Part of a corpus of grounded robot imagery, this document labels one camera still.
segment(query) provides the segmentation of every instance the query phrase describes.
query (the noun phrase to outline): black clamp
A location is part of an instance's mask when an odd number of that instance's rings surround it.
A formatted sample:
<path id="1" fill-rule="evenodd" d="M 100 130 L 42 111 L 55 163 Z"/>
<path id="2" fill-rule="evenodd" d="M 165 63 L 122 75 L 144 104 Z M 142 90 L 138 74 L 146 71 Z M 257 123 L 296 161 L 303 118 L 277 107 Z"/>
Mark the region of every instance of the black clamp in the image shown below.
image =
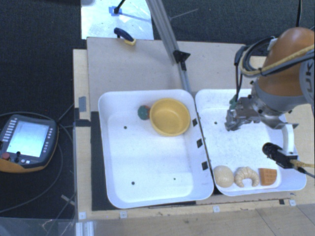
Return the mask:
<path id="1" fill-rule="evenodd" d="M 173 52 L 174 58 L 176 63 L 181 63 L 181 67 L 183 71 L 187 71 L 186 68 L 186 64 L 185 61 L 188 59 L 188 57 L 190 56 L 190 53 L 184 53 L 182 51 L 179 50 L 175 50 Z"/>

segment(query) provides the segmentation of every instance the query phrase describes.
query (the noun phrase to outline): button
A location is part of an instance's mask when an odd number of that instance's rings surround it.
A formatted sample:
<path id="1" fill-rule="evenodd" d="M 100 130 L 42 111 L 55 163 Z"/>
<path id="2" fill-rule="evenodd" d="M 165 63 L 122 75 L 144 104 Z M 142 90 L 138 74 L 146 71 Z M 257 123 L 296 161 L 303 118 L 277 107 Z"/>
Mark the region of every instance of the button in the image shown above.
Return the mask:
<path id="1" fill-rule="evenodd" d="M 1 158 L 8 161 L 10 159 L 10 154 L 8 152 L 2 153 Z"/>

